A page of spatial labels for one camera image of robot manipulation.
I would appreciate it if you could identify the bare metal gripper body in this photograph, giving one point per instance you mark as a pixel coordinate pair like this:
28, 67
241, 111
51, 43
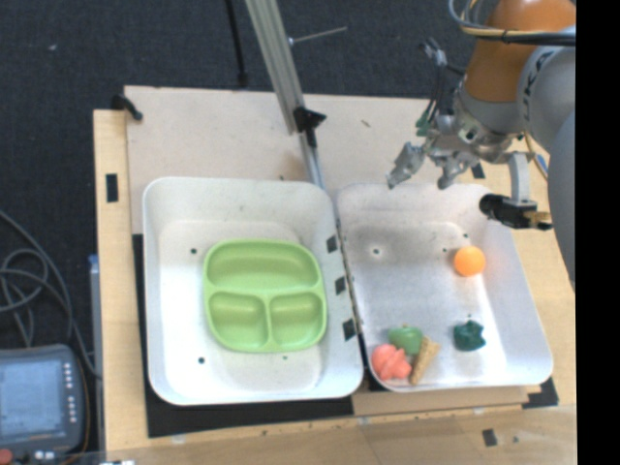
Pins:
467, 141

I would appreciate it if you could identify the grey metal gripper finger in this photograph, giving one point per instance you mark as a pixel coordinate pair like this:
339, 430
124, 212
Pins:
406, 164
451, 172

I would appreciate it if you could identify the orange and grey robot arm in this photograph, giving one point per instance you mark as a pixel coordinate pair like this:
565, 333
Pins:
523, 27

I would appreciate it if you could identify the orange ball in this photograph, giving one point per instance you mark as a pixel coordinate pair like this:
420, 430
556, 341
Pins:
470, 261

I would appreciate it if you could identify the white plastic tray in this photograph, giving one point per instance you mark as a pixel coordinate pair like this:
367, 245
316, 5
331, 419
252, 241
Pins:
412, 284
184, 240

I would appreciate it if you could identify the dark green broccoli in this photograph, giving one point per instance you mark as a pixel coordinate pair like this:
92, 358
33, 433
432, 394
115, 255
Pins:
469, 336

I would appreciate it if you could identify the light green toy pepper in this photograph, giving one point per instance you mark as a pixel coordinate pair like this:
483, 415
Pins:
407, 338

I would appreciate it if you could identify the green divided plate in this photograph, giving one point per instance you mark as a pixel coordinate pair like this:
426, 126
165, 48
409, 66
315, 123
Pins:
264, 264

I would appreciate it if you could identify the tan ice cream cone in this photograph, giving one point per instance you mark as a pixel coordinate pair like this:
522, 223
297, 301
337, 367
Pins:
422, 361

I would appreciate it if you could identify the pink toy food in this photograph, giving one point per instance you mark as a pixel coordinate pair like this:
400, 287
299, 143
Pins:
390, 362

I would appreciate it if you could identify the pale wood board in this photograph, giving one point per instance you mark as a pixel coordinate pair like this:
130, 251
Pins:
208, 133

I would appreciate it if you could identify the black cylinder on white bracket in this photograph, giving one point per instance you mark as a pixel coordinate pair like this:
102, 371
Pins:
506, 209

